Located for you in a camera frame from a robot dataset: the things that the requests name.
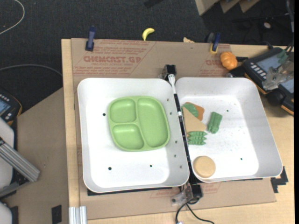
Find green toy asparagus bunch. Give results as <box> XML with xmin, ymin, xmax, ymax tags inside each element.
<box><xmin>207</xmin><ymin>112</ymin><xmax>223</xmax><ymax>134</ymax></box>

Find tan toy sandwich with lettuce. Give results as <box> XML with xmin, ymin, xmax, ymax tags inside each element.
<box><xmin>181</xmin><ymin>102</ymin><xmax>208</xmax><ymax>134</ymax></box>

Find green toy pea pods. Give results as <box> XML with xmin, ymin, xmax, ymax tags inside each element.
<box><xmin>186</xmin><ymin>131</ymin><xmax>208</xmax><ymax>146</ymax></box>

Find white plastic tray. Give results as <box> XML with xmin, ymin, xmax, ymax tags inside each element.
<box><xmin>174</xmin><ymin>77</ymin><xmax>284</xmax><ymax>184</ymax></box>
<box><xmin>77</xmin><ymin>77</ymin><xmax>190</xmax><ymax>193</ymax></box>

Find orange toy pumpkin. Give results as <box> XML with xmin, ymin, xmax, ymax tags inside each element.
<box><xmin>220</xmin><ymin>51</ymin><xmax>238</xmax><ymax>70</ymax></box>

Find green divided plate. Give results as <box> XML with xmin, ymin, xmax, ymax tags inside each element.
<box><xmin>107</xmin><ymin>96</ymin><xmax>171</xmax><ymax>152</ymax></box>

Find thin black and white rod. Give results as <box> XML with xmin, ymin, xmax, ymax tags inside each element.
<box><xmin>168</xmin><ymin>74</ymin><xmax>195</xmax><ymax>187</ymax></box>

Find tan round toy biscuit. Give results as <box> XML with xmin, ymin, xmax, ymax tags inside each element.
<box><xmin>192</xmin><ymin>155</ymin><xmax>216</xmax><ymax>179</ymax></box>

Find yellow banana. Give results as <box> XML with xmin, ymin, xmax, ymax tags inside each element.
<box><xmin>142</xmin><ymin>28</ymin><xmax>156</xmax><ymax>42</ymax></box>

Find brown cardboard board red print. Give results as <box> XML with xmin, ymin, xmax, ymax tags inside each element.
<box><xmin>71</xmin><ymin>38</ymin><xmax>278</xmax><ymax>220</ymax></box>

